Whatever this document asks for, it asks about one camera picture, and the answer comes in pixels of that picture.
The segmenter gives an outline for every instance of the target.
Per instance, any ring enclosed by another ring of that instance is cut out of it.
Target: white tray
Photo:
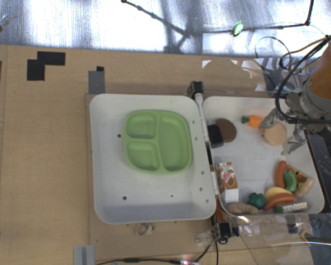
[[[193,160],[177,174],[147,174],[126,161],[123,135],[128,114],[136,110],[167,110],[188,122]],[[100,94],[90,103],[94,204],[99,218],[110,224],[197,220],[216,207],[199,110],[184,96]]]
[[[283,111],[287,110],[284,101]],[[269,145],[261,136],[259,129],[241,123],[242,116],[257,115],[265,117],[275,108],[272,98],[248,97],[209,97],[204,101],[204,114],[207,124],[213,124],[218,118],[230,120],[237,128],[234,141],[212,149],[214,165],[219,162],[232,162],[239,186],[239,201],[247,203],[252,192],[265,193],[274,186],[275,168],[279,161],[285,160],[292,167],[299,169],[315,179],[312,189],[302,198],[308,203],[304,213],[318,213],[324,207],[324,196],[317,178],[316,170],[307,144],[299,147],[288,156],[282,156],[282,146]],[[287,136],[291,136],[294,125],[282,123]],[[273,211],[261,215],[273,214]]]

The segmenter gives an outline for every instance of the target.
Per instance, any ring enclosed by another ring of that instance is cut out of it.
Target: green oval marker
[[[242,22],[236,22],[236,24],[234,25],[233,28],[233,35],[237,36],[239,33],[242,32],[242,30],[244,29],[244,25]]]

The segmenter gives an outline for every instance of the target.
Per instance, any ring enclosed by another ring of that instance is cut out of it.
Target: reflective metallic sheet
[[[10,15],[0,44],[252,57],[265,36],[294,50],[331,33],[331,0],[315,0],[315,27],[284,30],[258,28],[304,23],[310,0],[128,1],[0,0],[0,21]],[[239,20],[256,30],[218,33]]]

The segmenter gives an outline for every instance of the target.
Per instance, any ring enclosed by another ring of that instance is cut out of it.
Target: brown round toy
[[[216,125],[220,128],[223,142],[231,142],[237,136],[237,129],[231,121],[226,119],[217,119]]]
[[[284,126],[276,124],[272,128],[264,130],[265,140],[273,145],[282,145],[287,139],[287,132]]]

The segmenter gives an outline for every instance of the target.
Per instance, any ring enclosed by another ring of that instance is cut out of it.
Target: green plate
[[[188,123],[173,112],[139,110],[131,113],[124,130],[128,163],[148,173],[174,173],[191,163],[191,139]]]

